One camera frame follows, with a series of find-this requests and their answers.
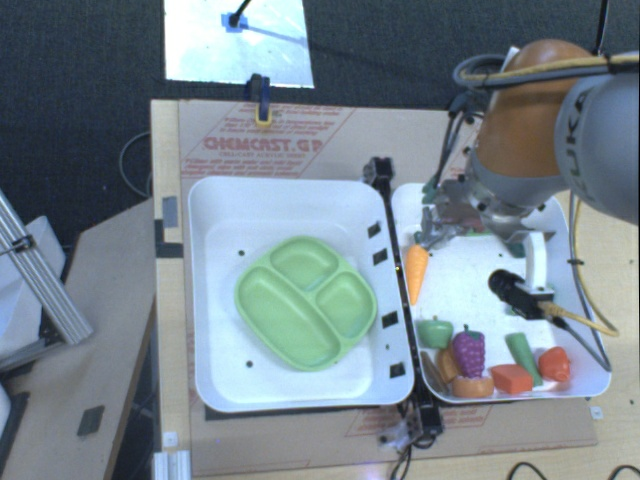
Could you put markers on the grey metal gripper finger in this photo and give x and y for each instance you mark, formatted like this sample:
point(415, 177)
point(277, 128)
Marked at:
point(442, 238)
point(426, 228)

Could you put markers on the green divided plate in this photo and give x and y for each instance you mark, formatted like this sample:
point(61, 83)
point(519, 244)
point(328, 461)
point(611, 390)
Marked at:
point(295, 308)

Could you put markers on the purple grapes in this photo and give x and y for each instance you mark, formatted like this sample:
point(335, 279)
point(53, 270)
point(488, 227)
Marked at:
point(470, 353)

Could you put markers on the brown cardboard board red print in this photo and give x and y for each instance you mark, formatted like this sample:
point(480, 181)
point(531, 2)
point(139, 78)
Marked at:
point(280, 138)

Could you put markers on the green bell pepper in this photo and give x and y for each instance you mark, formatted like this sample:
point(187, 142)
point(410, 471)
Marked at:
point(435, 333)

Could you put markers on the black cylinder on white bracket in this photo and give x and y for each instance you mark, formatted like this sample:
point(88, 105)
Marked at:
point(515, 288)

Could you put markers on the orange doughnut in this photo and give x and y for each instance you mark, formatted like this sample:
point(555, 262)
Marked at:
point(472, 388)

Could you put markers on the orange-red wedge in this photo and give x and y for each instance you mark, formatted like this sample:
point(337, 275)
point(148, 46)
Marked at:
point(511, 379)

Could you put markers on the orange carrot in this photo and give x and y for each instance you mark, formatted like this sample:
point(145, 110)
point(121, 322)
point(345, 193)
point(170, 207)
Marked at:
point(416, 273)

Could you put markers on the thin black rod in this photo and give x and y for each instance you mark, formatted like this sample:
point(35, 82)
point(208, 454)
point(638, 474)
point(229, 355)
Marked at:
point(395, 248)

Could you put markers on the green cucumber piece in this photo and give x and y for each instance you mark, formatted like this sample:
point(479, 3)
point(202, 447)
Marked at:
point(522, 355)

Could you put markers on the orange croissant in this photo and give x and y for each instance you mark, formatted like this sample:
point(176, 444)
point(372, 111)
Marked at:
point(447, 365)

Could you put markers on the orange-red toy bottle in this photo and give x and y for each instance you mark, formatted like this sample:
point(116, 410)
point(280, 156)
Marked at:
point(554, 364)

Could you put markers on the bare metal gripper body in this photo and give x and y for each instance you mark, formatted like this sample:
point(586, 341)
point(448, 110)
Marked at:
point(465, 213)

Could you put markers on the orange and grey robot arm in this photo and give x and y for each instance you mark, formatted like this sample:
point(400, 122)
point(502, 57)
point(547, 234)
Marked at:
point(530, 118)

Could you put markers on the white plastic tray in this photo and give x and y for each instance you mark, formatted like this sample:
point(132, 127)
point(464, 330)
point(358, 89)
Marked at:
point(280, 208)
point(465, 283)

